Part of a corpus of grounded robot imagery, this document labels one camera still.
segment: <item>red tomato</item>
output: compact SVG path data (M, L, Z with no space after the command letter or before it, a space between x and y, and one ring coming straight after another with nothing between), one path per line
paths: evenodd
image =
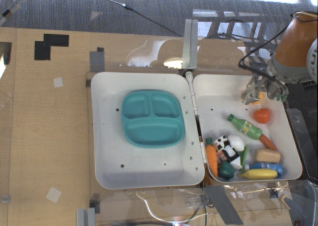
M258 109L253 113L253 118L261 124L266 124L270 119L270 111L267 108Z

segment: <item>white paper square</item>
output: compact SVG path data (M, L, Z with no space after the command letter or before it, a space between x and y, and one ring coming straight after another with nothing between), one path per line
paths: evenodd
M59 191L58 189L51 187L50 191L46 195L46 198L54 203L57 203L62 192Z
M61 87L63 86L63 80L61 77L57 77L54 79L54 87L57 88L57 87Z

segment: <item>white tray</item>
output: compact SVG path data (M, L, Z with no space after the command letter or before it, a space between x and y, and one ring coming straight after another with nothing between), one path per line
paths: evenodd
M140 148L122 130L124 97L136 90L161 90L180 103L185 136L166 148ZM175 74L98 73L91 82L95 175L107 189L195 185L204 165L187 81Z
M263 134L276 145L277 150L282 154L281 164L284 173L280 178L274 180L297 179L302 174L302 164L284 105L280 101L268 99L267 95L264 95L260 104L248 106L242 104L240 96L249 80L250 76L240 75L198 75L194 79L193 86L196 93L202 137L204 140L208 137L214 140L222 135L239 135L249 147L246 163L255 163L256 150L264 148L263 144L239 132L231 122L227 121L230 114L237 118L246 119L261 128ZM253 112L258 108L271 110L271 118L267 124L259 124L252 118ZM237 172L235 177L229 181L222 178L217 180L220 182L251 181L246 178L238 178Z

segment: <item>teal divided plate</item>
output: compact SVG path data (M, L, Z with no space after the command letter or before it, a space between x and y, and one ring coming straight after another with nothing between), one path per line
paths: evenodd
M184 137L179 102L167 92L141 90L126 95L121 117L126 139L138 147L162 148Z

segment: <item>white ball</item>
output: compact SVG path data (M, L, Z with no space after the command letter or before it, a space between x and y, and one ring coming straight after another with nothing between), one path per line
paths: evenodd
M228 140L236 151L241 152L244 150L244 142L240 136L231 134L228 136Z

